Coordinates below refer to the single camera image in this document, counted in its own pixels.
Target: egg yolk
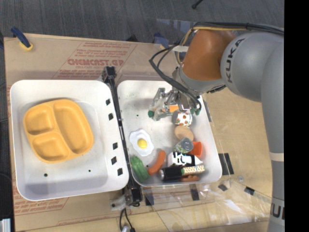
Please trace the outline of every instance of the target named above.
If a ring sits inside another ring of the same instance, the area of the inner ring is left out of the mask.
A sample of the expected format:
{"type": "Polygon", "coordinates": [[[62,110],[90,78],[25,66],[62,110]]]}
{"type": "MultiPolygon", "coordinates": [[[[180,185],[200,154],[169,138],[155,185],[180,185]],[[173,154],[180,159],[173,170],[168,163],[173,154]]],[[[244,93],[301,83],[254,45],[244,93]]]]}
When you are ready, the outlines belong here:
{"type": "Polygon", "coordinates": [[[137,141],[137,145],[138,145],[140,148],[144,149],[144,148],[147,147],[147,142],[146,142],[145,139],[140,138],[140,139],[137,141]]]}

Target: green toy vegetable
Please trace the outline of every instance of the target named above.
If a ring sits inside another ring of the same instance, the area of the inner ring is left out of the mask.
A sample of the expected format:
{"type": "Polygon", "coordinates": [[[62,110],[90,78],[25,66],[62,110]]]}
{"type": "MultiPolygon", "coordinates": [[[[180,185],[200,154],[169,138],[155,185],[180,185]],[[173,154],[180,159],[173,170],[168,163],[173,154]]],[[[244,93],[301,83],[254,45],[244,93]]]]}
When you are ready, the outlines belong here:
{"type": "Polygon", "coordinates": [[[130,158],[130,161],[132,169],[134,173],[137,175],[137,178],[139,179],[140,182],[144,182],[146,179],[149,178],[147,169],[144,167],[143,162],[137,156],[132,156],[130,158]]]}

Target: black hole in bin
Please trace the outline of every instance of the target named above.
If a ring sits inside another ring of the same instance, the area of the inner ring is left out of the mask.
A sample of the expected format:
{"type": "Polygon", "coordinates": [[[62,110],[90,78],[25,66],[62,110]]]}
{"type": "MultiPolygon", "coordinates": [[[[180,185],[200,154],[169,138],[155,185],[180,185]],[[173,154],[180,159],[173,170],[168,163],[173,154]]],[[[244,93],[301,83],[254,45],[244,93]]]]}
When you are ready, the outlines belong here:
{"type": "Polygon", "coordinates": [[[122,168],[118,169],[117,172],[118,172],[118,176],[122,175],[123,174],[122,168]]]}
{"type": "Polygon", "coordinates": [[[117,158],[116,158],[116,157],[113,157],[113,158],[111,159],[111,162],[112,162],[112,165],[114,165],[114,164],[117,162],[117,158]]]}

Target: table surface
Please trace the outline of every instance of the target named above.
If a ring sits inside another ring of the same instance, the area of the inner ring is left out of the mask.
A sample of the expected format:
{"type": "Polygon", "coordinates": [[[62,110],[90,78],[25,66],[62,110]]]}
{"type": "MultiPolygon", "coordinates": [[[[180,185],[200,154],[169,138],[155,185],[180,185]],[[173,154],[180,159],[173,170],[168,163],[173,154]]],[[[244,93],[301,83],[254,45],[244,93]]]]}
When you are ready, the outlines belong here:
{"type": "MultiPolygon", "coordinates": [[[[36,34],[26,36],[34,45],[30,52],[18,46],[18,39],[5,39],[8,94],[12,84],[22,79],[97,79],[103,68],[100,63],[104,61],[104,64],[109,61],[108,64],[115,65],[117,84],[127,79],[159,79],[148,60],[161,49],[160,44],[36,34]],[[118,50],[119,55],[115,57],[112,51],[107,54],[109,49],[118,50]],[[89,65],[81,64],[86,58],[98,60],[89,72],[92,76],[87,72],[90,69],[84,68],[89,65]]],[[[174,54],[170,53],[161,65],[162,71],[171,75],[177,66],[174,54]]],[[[196,185],[199,200],[195,201],[188,186],[174,188],[173,191],[144,189],[145,197],[154,197],[155,204],[146,205],[144,200],[140,207],[127,208],[129,219],[137,231],[198,231],[203,228],[211,232],[238,231],[241,223],[245,223],[243,229],[266,230],[272,173],[262,106],[236,96],[227,88],[202,97],[207,103],[212,133],[218,153],[226,161],[227,171],[218,182],[196,185]]],[[[13,144],[11,155],[14,156],[13,144]]],[[[12,177],[15,180],[14,165],[12,177]]],[[[110,201],[120,195],[121,192],[115,191],[70,197],[57,200],[54,206],[39,203],[50,210],[29,210],[39,204],[24,200],[18,194],[15,183],[16,230],[101,231],[108,228],[109,231],[119,231],[120,211],[111,210],[110,201]],[[84,209],[84,217],[78,211],[81,208],[84,209]],[[64,211],[70,215],[63,217],[61,212],[64,211]]]]}

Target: toy hot dog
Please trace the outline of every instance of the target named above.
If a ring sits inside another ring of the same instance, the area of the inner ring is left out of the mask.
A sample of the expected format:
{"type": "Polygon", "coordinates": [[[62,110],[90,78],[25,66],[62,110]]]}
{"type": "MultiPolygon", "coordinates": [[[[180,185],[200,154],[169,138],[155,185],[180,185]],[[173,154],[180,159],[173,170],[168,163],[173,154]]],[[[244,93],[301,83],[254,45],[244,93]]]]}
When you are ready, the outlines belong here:
{"type": "Polygon", "coordinates": [[[148,174],[153,175],[160,170],[160,168],[162,167],[165,161],[165,156],[166,156],[165,151],[160,150],[158,153],[158,158],[156,160],[156,163],[148,169],[148,174]]]}

